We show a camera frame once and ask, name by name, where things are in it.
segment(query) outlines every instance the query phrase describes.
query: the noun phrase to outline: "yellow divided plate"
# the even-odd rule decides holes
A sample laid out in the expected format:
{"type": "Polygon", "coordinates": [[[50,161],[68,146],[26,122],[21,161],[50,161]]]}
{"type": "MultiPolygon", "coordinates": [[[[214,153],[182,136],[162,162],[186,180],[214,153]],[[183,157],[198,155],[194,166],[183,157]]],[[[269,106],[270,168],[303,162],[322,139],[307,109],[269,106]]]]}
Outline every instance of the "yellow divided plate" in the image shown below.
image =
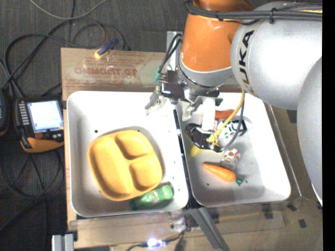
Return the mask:
{"type": "Polygon", "coordinates": [[[150,141],[136,130],[101,136],[90,144],[87,155],[101,193],[113,201],[140,196],[162,179],[162,167],[150,141]]]}

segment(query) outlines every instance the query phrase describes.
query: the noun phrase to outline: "toy carrot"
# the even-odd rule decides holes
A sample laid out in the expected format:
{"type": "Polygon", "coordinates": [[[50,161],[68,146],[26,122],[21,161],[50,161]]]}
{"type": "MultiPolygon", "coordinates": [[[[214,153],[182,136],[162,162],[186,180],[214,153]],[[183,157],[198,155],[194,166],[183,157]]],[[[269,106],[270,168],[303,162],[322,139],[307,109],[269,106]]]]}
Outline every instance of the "toy carrot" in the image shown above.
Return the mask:
{"type": "Polygon", "coordinates": [[[233,182],[236,180],[235,173],[224,167],[203,163],[203,168],[211,171],[219,178],[227,182],[233,182]]]}
{"type": "Polygon", "coordinates": [[[220,119],[227,119],[234,110],[229,109],[225,111],[215,111],[215,120],[220,120],[220,119]]]}

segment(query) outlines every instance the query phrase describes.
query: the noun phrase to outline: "orange object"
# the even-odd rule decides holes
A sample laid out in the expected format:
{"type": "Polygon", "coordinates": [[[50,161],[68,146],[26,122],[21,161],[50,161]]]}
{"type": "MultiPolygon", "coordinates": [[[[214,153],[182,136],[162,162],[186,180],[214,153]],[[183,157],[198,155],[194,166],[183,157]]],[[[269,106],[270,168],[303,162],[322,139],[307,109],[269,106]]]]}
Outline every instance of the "orange object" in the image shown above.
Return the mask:
{"type": "MultiPolygon", "coordinates": [[[[193,4],[214,12],[253,10],[246,0],[194,0],[193,4]]],[[[183,64],[199,72],[230,67],[230,47],[238,27],[236,22],[188,14],[180,56],[183,64]]]]}
{"type": "Polygon", "coordinates": [[[236,176],[233,171],[223,168],[221,166],[203,163],[203,168],[211,171],[212,173],[217,175],[219,178],[227,182],[233,182],[236,180],[236,176]]]}
{"type": "Polygon", "coordinates": [[[156,188],[162,167],[148,138],[136,130],[122,130],[94,140],[88,162],[101,193],[112,201],[141,196],[156,188]]]}
{"type": "Polygon", "coordinates": [[[32,147],[31,149],[26,149],[25,146],[22,144],[22,142],[21,142],[21,146],[28,153],[47,152],[47,151],[54,150],[54,149],[64,146],[64,141],[57,142],[53,140],[40,140],[40,139],[34,139],[34,138],[27,138],[27,141],[31,145],[32,147]]]}
{"type": "Polygon", "coordinates": [[[215,120],[227,119],[233,112],[234,110],[232,109],[225,111],[215,111],[215,120]]]}

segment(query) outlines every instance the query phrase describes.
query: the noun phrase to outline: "small screen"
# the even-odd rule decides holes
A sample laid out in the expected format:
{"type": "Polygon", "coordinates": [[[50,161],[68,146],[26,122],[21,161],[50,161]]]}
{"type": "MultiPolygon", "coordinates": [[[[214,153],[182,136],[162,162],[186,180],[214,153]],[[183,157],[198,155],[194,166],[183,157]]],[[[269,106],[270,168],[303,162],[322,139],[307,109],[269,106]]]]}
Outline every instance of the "small screen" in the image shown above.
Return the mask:
{"type": "Polygon", "coordinates": [[[62,130],[63,117],[57,100],[28,102],[28,111],[34,133],[62,130]]]}

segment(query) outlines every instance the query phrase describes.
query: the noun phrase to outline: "plastic bottle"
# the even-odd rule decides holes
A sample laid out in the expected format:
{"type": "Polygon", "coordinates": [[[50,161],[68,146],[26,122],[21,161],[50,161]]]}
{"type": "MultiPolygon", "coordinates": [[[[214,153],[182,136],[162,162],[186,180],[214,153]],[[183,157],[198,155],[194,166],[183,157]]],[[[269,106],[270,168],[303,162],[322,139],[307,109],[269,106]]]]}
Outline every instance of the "plastic bottle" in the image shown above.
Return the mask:
{"type": "Polygon", "coordinates": [[[132,200],[130,207],[132,210],[139,208],[149,208],[162,201],[170,200],[173,197],[173,191],[170,185],[164,185],[161,188],[154,189],[142,195],[139,199],[132,200]]]}

